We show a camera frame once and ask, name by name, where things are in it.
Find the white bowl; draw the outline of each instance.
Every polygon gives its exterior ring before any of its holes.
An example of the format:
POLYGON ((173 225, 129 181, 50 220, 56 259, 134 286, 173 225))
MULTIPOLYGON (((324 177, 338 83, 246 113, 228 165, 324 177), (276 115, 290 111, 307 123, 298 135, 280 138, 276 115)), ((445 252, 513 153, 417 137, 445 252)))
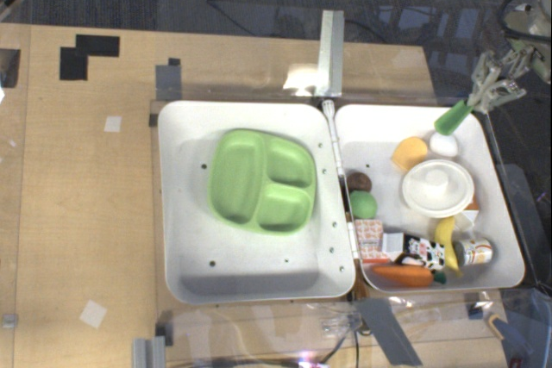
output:
POLYGON ((413 167, 403 180, 408 206, 431 218, 462 212, 474 196, 474 181, 461 165, 447 159, 431 159, 413 167))

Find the green handle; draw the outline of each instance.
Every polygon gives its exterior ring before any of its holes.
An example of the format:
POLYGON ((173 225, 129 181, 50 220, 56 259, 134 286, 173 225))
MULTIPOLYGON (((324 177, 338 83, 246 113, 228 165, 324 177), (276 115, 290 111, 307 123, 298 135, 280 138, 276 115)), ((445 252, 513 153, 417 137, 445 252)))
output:
POLYGON ((472 110, 474 106, 467 106, 463 100, 459 101, 435 121, 435 130, 442 135, 451 135, 472 110))

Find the green ball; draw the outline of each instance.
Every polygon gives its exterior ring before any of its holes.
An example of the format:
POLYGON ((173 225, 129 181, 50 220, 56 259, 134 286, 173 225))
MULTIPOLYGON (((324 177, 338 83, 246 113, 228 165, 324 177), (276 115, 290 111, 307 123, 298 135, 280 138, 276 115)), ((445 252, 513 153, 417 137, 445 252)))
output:
POLYGON ((364 190, 351 192, 351 211, 355 218, 369 220, 375 218, 378 211, 378 203, 371 193, 364 190))

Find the metal clamp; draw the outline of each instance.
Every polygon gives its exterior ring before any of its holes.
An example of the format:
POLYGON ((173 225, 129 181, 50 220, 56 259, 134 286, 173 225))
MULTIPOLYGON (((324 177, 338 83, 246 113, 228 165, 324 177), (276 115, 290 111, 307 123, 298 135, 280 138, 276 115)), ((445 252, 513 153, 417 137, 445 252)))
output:
POLYGON ((518 86, 516 79, 530 69, 533 53, 533 50, 527 49, 519 52, 511 50, 501 60, 496 60, 492 51, 481 54, 472 74, 474 88, 467 99, 467 106, 487 114, 502 104, 525 96, 527 91, 518 86), (502 73, 506 73, 506 78, 499 80, 502 73))
POLYGON ((132 368, 166 368, 165 337, 135 339, 132 343, 132 368))
POLYGON ((342 94, 344 33, 343 11, 324 11, 318 53, 320 81, 315 90, 317 97, 339 97, 342 94))

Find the tape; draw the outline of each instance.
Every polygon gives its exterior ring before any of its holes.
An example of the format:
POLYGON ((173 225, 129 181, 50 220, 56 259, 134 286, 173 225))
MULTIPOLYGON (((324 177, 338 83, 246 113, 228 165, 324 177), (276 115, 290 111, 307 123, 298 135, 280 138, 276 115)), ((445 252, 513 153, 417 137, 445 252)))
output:
POLYGON ((85 309, 80 314, 79 319, 85 324, 98 329, 102 325, 106 313, 107 309, 105 307, 90 300, 86 303, 85 309))
POLYGON ((158 114, 150 114, 149 115, 149 121, 148 121, 148 126, 150 128, 157 128, 157 121, 159 120, 159 115, 158 114))
POLYGON ((104 132, 121 132, 121 116, 108 116, 105 120, 104 132))
POLYGON ((3 4, 6 5, 7 7, 13 5, 15 3, 16 0, 4 0, 3 1, 3 4))
POLYGON ((60 80, 87 80, 88 58, 77 55, 74 47, 60 49, 60 80))
POLYGON ((76 53, 79 57, 119 57, 119 37, 77 34, 76 53))
POLYGON ((155 67, 155 98, 167 102, 182 99, 182 67, 180 64, 155 67))

